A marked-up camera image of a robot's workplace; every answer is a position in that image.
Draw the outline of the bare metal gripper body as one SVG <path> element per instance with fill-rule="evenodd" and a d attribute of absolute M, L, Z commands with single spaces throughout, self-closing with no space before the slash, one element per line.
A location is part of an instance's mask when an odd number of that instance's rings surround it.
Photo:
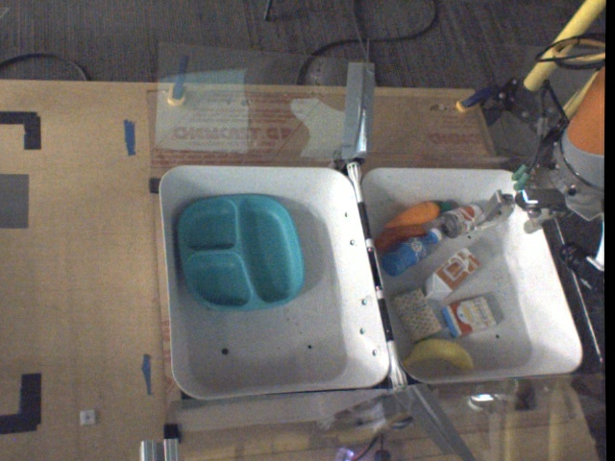
<path fill-rule="evenodd" d="M 563 160 L 534 154 L 514 171 L 515 202 L 530 220 L 548 220 L 571 211 L 577 181 Z"/>

